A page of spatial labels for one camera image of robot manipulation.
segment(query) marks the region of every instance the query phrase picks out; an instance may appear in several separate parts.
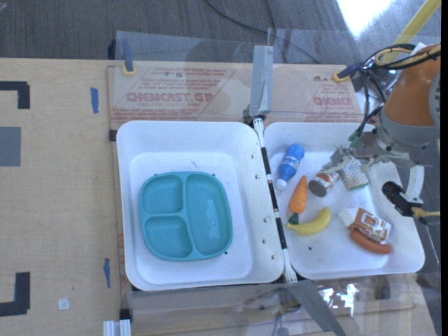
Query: white plastic tray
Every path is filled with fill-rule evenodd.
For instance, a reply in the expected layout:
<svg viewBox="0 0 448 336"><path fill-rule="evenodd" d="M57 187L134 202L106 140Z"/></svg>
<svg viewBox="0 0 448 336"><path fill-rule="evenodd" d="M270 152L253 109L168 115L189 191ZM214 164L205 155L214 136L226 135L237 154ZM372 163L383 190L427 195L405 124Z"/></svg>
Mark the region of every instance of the white plastic tray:
<svg viewBox="0 0 448 336"><path fill-rule="evenodd" d="M357 126L286 122L266 128L265 144L274 180L278 178L277 170L287 147L300 143L305 149L297 174L289 181L287 189L276 190L283 225L291 216L288 203L300 177L306 175L308 181L312 180L330 161L338 146L348 147L347 138ZM422 268L425 254L413 219L401 216L381 191L386 181L400 184L395 165L391 162L376 164L369 177L370 184L358 190L348 191L343 182L338 181L325 197L308 192L307 207L300 214L300 221L312 219L325 206L332 211L332 220L324 231L310 237L302 237L285 228L291 264L298 274L308 279L335 279L416 272ZM388 237L392 252L373 254L351 241L348 230L337 216L344 207L363 207L392 224Z"/></svg>
<svg viewBox="0 0 448 336"><path fill-rule="evenodd" d="M132 121L117 134L118 164L129 281L144 291L271 282L284 258L253 129L237 122ZM228 250L212 259L163 260L145 245L139 191L154 174L215 174L232 214Z"/></svg>

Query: water bottle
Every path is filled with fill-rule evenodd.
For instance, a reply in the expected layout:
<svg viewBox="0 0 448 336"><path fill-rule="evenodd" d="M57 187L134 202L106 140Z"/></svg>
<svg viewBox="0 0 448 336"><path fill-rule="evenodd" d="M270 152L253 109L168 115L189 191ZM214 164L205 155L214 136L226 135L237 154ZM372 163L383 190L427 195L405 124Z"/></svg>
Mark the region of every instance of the water bottle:
<svg viewBox="0 0 448 336"><path fill-rule="evenodd" d="M275 188L284 190L287 186L287 180L294 176L300 161L305 154L305 150L300 144L291 144L286 151L285 158L279 167L280 178L275 182Z"/></svg>

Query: gray floor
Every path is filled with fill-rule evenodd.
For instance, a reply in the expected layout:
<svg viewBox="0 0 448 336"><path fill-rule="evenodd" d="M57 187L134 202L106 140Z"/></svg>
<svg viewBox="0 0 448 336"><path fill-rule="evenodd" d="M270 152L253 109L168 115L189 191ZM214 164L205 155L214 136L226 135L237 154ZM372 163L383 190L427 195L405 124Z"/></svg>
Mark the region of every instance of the gray floor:
<svg viewBox="0 0 448 336"><path fill-rule="evenodd" d="M106 60L119 31L266 44L267 30L275 28L285 29L287 37L278 62L351 64L392 44L425 0L386 0L382 7L383 0L209 1L239 23L206 0L0 0L7 3L0 11L0 57ZM374 8L377 14L369 17ZM440 8L418 37L440 41ZM413 157L432 166L426 170L423 206L440 210L435 143ZM406 183L406 171L400 175ZM427 249L421 273L436 275L426 294L441 334L440 299L432 296L434 288L440 290L440 224L419 225L419 232ZM428 282L422 288L427 290Z"/></svg>

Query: banana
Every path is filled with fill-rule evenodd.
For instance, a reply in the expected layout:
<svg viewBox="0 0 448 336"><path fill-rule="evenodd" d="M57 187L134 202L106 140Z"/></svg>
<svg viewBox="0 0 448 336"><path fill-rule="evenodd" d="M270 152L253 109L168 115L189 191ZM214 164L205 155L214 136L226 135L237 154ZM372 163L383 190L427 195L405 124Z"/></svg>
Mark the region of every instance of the banana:
<svg viewBox="0 0 448 336"><path fill-rule="evenodd" d="M324 230L330 223L330 220L331 212L330 209L326 206L317 213L316 217L313 220L297 225L287 222L286 227L298 232L304 237L307 237Z"/></svg>

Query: hot dog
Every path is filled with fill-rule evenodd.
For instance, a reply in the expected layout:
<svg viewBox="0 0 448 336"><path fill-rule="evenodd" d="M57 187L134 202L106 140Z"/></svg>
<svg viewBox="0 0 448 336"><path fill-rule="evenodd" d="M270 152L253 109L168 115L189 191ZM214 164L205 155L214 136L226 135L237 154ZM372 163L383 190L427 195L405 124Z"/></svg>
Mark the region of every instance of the hot dog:
<svg viewBox="0 0 448 336"><path fill-rule="evenodd" d="M377 254L389 254L392 251L392 247L389 244L380 244L367 237L365 237L358 230L352 230L350 232L350 238L357 243L361 248L371 251Z"/></svg>

